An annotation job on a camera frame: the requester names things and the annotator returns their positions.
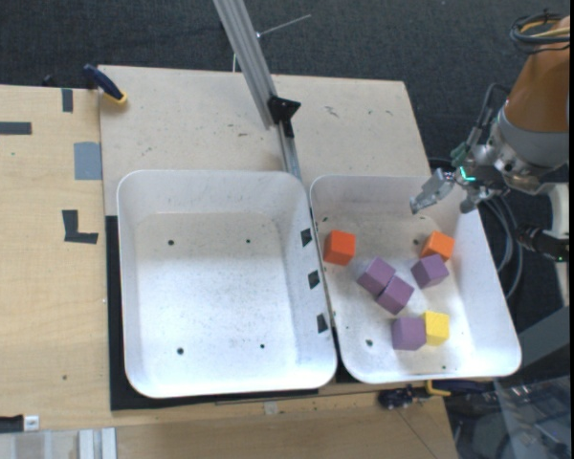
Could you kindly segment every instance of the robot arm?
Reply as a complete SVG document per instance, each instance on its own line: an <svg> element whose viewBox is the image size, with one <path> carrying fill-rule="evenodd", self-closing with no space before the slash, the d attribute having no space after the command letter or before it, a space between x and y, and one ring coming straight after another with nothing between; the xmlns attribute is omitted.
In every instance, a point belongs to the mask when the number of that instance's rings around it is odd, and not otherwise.
<svg viewBox="0 0 574 459"><path fill-rule="evenodd" d="M451 152L454 170L433 172L410 198L413 214L440 201L455 184L466 192L464 213L510 189L540 195L554 188L542 177L569 161L569 26L569 15L548 13L515 22L510 36L529 54L515 85L489 87L468 139ZM538 32L542 27L550 29ZM494 115L489 102L497 89L506 100ZM488 139L479 143L485 130Z"/></svg>

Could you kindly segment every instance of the gray tape mark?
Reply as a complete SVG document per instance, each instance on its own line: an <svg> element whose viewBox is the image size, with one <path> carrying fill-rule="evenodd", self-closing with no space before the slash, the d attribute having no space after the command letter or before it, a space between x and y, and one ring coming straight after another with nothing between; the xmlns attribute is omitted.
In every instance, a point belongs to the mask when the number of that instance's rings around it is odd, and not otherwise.
<svg viewBox="0 0 574 459"><path fill-rule="evenodd" d="M266 415L277 415L278 403L277 402L264 402L264 413Z"/></svg>
<svg viewBox="0 0 574 459"><path fill-rule="evenodd" d="M75 143L75 180L102 180L99 143Z"/></svg>
<svg viewBox="0 0 574 459"><path fill-rule="evenodd" d="M61 110L62 112L73 112L73 91L69 88L61 89Z"/></svg>

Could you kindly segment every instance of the black rectangle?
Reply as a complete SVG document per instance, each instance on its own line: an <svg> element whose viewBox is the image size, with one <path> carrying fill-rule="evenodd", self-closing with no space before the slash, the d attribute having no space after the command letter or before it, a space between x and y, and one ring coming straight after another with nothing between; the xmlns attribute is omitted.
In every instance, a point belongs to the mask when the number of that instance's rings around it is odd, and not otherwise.
<svg viewBox="0 0 574 459"><path fill-rule="evenodd" d="M64 219L64 241L71 241L74 243L98 243L97 233L81 233L78 231L78 211L75 209L64 209L61 211Z"/></svg>
<svg viewBox="0 0 574 459"><path fill-rule="evenodd" d="M0 121L0 134L31 134L31 122L1 122Z"/></svg>
<svg viewBox="0 0 574 459"><path fill-rule="evenodd" d="M73 91L69 88L61 89L61 110L62 112L73 112Z"/></svg>

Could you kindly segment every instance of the white bin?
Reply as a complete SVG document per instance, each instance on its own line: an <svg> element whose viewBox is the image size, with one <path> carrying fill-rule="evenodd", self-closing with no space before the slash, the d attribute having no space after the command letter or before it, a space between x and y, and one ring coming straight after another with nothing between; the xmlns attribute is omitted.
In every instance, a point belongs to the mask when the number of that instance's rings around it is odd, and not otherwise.
<svg viewBox="0 0 574 459"><path fill-rule="evenodd" d="M440 203L413 215L409 198L426 180L328 175L311 185L320 250L330 230L357 236L355 258L344 267L325 264L325 279L342 361L363 383L500 377L520 365L519 339L478 212L460 213L464 192L456 186ZM450 275L420 290L410 268L433 230L455 240ZM397 316L357 283L375 256L415 288ZM450 338L416 351L394 350L391 321L427 310L449 315Z"/></svg>
<svg viewBox="0 0 574 459"><path fill-rule="evenodd" d="M318 388L337 355L306 191L280 172L118 187L125 371L152 398Z"/></svg>

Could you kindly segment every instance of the cable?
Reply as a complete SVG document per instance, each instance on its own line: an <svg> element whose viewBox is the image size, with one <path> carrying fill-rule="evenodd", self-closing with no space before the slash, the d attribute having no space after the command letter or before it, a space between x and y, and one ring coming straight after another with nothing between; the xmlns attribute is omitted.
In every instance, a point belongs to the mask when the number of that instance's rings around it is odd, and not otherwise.
<svg viewBox="0 0 574 459"><path fill-rule="evenodd" d="M570 46L570 28L563 27L551 29L542 33L527 33L540 26L555 24L561 21L564 15L558 13L537 13L534 15L520 17L510 28L510 39L515 43L517 49L528 55L534 55L544 51L562 51ZM549 44L565 44L562 47L543 47Z"/></svg>
<svg viewBox="0 0 574 459"><path fill-rule="evenodd" d="M508 265L510 263L510 261L513 257L515 244L513 241L512 232L510 231L510 227L508 226L508 221L506 220L506 217L501 212L499 207L496 206L496 201L494 198L489 199L488 201L482 202L481 205L486 207L488 210L490 210L494 214L494 216L497 218L497 220L501 224L502 228L504 229L504 233L506 235L504 255L503 255L501 261L497 264L497 272L501 273L501 271L504 270L506 265Z"/></svg>
<svg viewBox="0 0 574 459"><path fill-rule="evenodd" d="M513 225L513 230L515 230L517 228L518 224L517 224L517 220L515 219L515 215L513 214L512 209L510 208L510 206L508 206L506 199L504 199L503 197L500 197L500 201L501 201L501 205L504 207L504 209L508 213L508 217L510 218L510 221ZM506 292L506 299L510 299L513 296L513 294L515 293L515 290L519 286L522 274L523 274L523 247L519 243L517 243L517 271L515 272L515 275L513 277L513 282L511 284L510 288Z"/></svg>
<svg viewBox="0 0 574 459"><path fill-rule="evenodd" d="M451 161L446 158L428 157L428 163L432 170L435 170L436 168L452 168Z"/></svg>
<svg viewBox="0 0 574 459"><path fill-rule="evenodd" d="M489 121L489 102L491 101L491 94L495 89L501 90L505 95L510 94L510 89L500 85L499 83L492 83L489 85L487 92L485 93L485 98L482 101L482 107L480 109L480 113L478 114L478 118L476 119L475 127L482 128Z"/></svg>

